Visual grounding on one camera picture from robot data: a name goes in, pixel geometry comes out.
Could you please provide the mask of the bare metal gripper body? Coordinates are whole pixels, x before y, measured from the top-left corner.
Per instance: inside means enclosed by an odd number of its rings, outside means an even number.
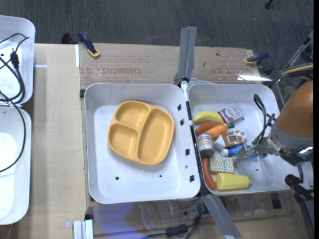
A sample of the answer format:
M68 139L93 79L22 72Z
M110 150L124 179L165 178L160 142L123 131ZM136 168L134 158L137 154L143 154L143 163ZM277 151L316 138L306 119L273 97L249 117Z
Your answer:
M255 153L276 155L292 166L299 166L314 161L313 139L297 136L279 139L269 136L262 140Z

